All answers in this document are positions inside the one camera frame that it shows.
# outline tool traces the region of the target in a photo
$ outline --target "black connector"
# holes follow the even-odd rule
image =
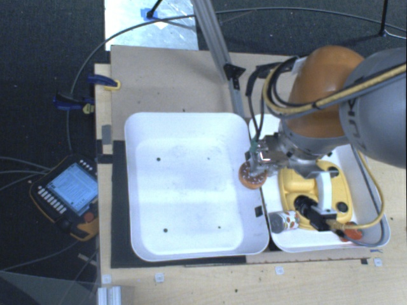
[[[328,219],[336,219],[336,213],[321,214],[315,208],[318,204],[308,196],[299,196],[294,201],[295,209],[310,221],[312,227],[318,231],[330,231],[326,224]]]

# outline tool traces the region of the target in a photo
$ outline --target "black floor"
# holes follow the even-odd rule
[[[407,0],[390,0],[387,22],[406,28]],[[359,15],[376,21],[383,0],[213,0],[216,10],[239,8],[305,7]],[[104,39],[104,0],[0,0],[0,156],[53,167],[70,153],[66,114],[54,108],[56,91],[68,94],[87,55]],[[380,24],[341,15],[304,10],[257,11],[219,16],[230,51],[306,55],[326,44],[340,44],[368,56],[406,41],[377,33]],[[405,36],[405,31],[388,27]],[[199,35],[199,45],[205,43]],[[106,52],[91,60],[74,92],[92,96],[86,74],[95,62],[107,62]],[[94,119],[71,113],[74,152],[95,156]],[[22,179],[8,170],[34,167],[0,160],[0,189]],[[0,191],[0,269],[58,252],[74,243],[62,234],[29,199],[28,179]],[[83,265],[78,254],[92,255],[95,239],[78,243],[51,259],[12,271],[72,280]],[[93,281],[96,270],[87,266],[79,280]]]

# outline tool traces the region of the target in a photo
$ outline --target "black bracket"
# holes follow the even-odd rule
[[[233,88],[240,90],[239,77],[243,75],[243,72],[245,72],[246,69],[233,64],[225,64],[223,70],[228,80],[233,80]]]

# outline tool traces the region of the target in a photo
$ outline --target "button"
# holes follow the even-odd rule
[[[92,212],[87,212],[85,215],[83,215],[83,218],[85,222],[91,222],[94,220],[95,215]]]

